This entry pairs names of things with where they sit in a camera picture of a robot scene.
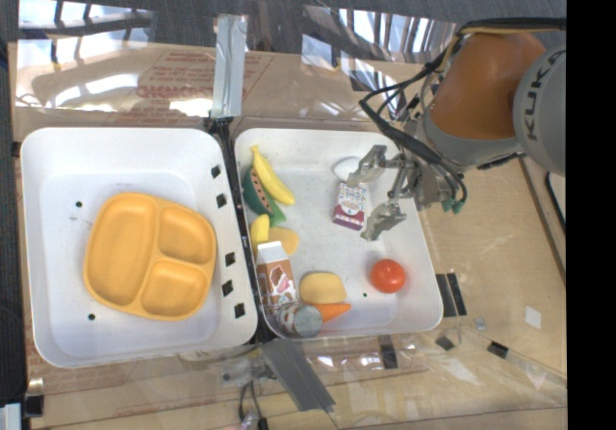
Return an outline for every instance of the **white tray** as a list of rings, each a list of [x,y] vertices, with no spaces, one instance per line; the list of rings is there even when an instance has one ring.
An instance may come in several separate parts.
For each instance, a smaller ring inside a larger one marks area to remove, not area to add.
[[[195,129],[46,128],[24,140],[21,170],[34,340],[47,362],[107,364],[238,346],[254,334],[256,305],[214,138]],[[90,228],[103,203],[127,190],[175,201],[214,226],[213,284],[203,307],[186,320],[126,314],[86,289]]]
[[[333,168],[345,158],[363,158],[374,144],[386,145],[386,156],[393,158],[398,151],[389,139],[372,132],[248,129],[235,142],[240,178],[252,165],[249,148],[255,143],[295,194],[294,205],[280,205],[287,217],[280,226],[299,235],[299,247],[290,257],[296,284],[310,271],[335,272],[352,305],[350,311],[325,323],[318,337],[411,333],[439,324],[443,302],[413,200],[400,200],[406,220],[382,232],[378,240],[364,240],[359,231],[332,222],[340,182]],[[386,170],[365,185],[367,216],[387,200],[395,174],[393,169]],[[247,211],[248,222],[254,217]],[[406,269],[408,281],[396,294],[381,293],[370,284],[370,268],[382,258],[398,261]],[[268,324],[278,336],[286,336],[273,319]]]

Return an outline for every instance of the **toy carrot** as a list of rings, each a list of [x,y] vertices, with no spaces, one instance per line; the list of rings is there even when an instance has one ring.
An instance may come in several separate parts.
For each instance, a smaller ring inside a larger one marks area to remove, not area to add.
[[[328,320],[331,320],[332,318],[344,314],[346,311],[350,310],[349,303],[315,303],[312,305],[313,307],[319,309],[319,312],[321,312],[323,322],[327,322]]]

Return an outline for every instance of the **yellow banana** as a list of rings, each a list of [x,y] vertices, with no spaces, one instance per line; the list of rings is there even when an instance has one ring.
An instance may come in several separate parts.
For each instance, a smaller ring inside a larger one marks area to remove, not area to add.
[[[270,162],[259,152],[259,146],[253,144],[250,146],[250,151],[252,151],[253,155],[252,167],[257,172],[261,184],[263,184],[263,187],[266,188],[271,197],[282,204],[294,204],[294,194],[276,175],[276,172],[271,168]]]
[[[267,241],[270,241],[270,216],[266,214],[258,215],[250,225],[250,242],[255,257],[257,246]]]

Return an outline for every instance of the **toy tomato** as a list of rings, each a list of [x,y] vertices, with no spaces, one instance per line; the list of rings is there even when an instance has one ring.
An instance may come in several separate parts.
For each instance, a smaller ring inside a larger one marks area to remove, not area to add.
[[[370,271],[372,285],[383,293],[395,293],[406,281],[404,267],[391,259],[381,259],[374,263]]]

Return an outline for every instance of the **yellow divided plate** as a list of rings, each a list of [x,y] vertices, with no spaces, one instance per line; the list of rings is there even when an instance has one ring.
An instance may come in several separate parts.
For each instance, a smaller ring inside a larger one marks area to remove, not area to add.
[[[181,320],[196,313],[208,296],[216,247],[214,228],[199,213],[153,195],[124,192],[98,212],[84,280],[105,305]]]

